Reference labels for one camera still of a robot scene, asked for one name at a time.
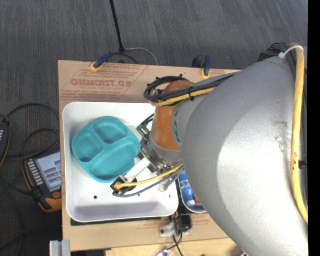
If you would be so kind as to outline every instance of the teal plate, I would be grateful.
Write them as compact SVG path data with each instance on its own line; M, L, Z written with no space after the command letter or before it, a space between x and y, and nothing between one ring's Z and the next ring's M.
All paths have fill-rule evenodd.
M120 120L102 117L72 139L73 155L97 182L112 183L135 166L141 150L138 138Z

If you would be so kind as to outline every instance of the white tray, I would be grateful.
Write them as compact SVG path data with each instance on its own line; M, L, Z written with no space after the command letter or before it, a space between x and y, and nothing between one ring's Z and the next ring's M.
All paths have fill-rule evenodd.
M101 117L118 118L141 140L136 127L155 112L147 103L97 103L73 102L62 114L65 150L66 210L77 222L99 222L110 220L154 218L172 215L179 205L176 184L163 193L158 186L140 196L118 198L112 195L110 183L95 181L81 167L71 150L73 137L90 122ZM139 180L155 175L145 170ZM139 191L150 184L137 186Z

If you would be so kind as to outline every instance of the cable tie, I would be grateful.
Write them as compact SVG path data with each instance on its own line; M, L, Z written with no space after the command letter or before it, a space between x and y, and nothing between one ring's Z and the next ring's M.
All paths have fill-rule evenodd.
M193 86L189 87L188 94L189 94L189 100L193 102L194 99L195 99L195 97L192 97L192 96L191 96L191 90L192 90L192 89L193 89Z
M301 45L295 45L295 46L290 47L285 52L280 52L279 53L279 58L283 60L287 56L288 52L292 51L293 49L297 49L297 48L301 49L303 52L305 51L304 48Z

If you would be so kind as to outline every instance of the cardboard sheet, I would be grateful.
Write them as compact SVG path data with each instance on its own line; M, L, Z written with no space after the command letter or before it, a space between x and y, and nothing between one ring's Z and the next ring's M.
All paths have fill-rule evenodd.
M71 102L146 103L143 93L147 84L157 77L179 76L193 83L202 81L201 70L189 67L168 67L105 63L98 72L91 71L91 62L58 62L60 130L62 113ZM237 70L211 69L210 76L219 76ZM60 135L62 172L62 226L63 239L70 240L71 250L85 251L118 247L171 243L172 238L160 238L159 227L169 223L167 217L116 223L72 225L66 210L64 134ZM192 215L193 227L184 241L227 238L207 213Z

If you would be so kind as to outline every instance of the electronic device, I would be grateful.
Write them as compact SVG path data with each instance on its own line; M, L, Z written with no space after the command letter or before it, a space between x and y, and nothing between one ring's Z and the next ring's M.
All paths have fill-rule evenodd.
M54 147L36 157L23 161L24 179L34 199L47 213L62 209L61 153Z

